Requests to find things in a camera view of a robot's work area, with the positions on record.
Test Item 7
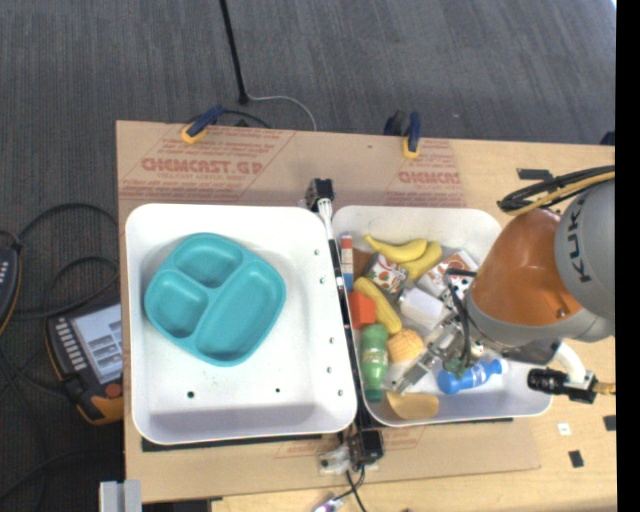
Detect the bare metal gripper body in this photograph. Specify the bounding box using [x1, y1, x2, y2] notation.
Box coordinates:
[425, 310, 485, 375]

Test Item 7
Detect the short yellow corn piece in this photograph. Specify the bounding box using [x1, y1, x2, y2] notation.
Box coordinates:
[385, 327, 426, 365]

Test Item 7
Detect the white box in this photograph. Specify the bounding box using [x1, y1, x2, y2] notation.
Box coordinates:
[398, 286, 452, 331]

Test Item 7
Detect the blue and white bottle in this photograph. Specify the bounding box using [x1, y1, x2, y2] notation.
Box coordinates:
[436, 358, 510, 397]

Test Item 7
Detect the green plastic bottle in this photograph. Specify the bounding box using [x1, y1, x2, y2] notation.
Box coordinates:
[359, 323, 391, 403]

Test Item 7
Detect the yellow corn cob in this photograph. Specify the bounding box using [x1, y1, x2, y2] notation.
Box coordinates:
[352, 276, 403, 336]

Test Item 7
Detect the red and white carton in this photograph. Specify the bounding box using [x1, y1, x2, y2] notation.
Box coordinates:
[416, 249, 480, 302]

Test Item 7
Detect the orange cube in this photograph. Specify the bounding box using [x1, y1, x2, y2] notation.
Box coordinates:
[347, 290, 378, 331]

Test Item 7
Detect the yellow banana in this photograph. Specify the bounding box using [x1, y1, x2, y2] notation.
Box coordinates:
[399, 241, 445, 282]
[362, 233, 430, 265]

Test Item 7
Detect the small can with tomato print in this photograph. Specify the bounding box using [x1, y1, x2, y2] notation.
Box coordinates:
[364, 253, 410, 297]

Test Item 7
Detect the white plastic tray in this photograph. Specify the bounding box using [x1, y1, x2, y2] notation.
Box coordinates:
[330, 204, 554, 429]
[124, 202, 359, 446]

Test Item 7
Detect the slim red blue white can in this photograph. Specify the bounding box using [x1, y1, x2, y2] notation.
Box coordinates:
[339, 233, 356, 293]

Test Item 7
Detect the blue divided plate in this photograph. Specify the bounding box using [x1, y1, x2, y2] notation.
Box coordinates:
[143, 232, 288, 368]

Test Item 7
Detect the brown cardboard board red print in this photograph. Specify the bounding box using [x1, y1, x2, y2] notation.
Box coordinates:
[115, 119, 542, 504]

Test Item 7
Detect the black block with thin wires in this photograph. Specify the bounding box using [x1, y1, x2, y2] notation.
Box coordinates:
[346, 428, 386, 465]
[305, 177, 337, 212]

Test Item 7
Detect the black cylinder on white bracket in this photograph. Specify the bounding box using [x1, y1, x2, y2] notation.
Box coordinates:
[526, 340, 599, 405]

